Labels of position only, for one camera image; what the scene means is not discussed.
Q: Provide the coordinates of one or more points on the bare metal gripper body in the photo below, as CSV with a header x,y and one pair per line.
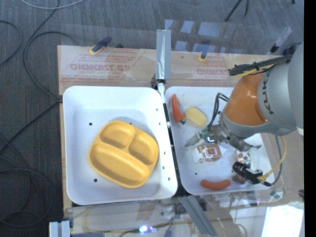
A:
x,y
218,135

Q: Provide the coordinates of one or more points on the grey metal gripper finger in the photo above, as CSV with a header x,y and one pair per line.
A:
x,y
243,146
195,140

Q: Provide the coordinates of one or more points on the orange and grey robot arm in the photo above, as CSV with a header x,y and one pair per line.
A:
x,y
276,102

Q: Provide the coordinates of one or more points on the small white carton, red print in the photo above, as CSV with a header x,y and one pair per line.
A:
x,y
242,156

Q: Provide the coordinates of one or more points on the white and orange carton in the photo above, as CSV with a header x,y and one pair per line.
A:
x,y
208,154

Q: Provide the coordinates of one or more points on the yellow oval toy food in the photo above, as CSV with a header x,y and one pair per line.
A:
x,y
196,117

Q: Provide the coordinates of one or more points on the orange carrot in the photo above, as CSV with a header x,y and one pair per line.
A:
x,y
176,110

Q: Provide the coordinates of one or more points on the white plastic tray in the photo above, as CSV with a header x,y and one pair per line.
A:
x,y
81,142
212,171

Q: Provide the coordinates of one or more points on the orange sausage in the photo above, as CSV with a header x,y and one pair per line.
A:
x,y
215,184

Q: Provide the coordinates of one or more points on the yellow divided plate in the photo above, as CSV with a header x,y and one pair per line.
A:
x,y
123,157

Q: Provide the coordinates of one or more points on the brown cardboard board, red print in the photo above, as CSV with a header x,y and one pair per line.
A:
x,y
103,65

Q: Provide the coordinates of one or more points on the black cylinder on white bracket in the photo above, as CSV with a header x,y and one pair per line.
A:
x,y
247,171

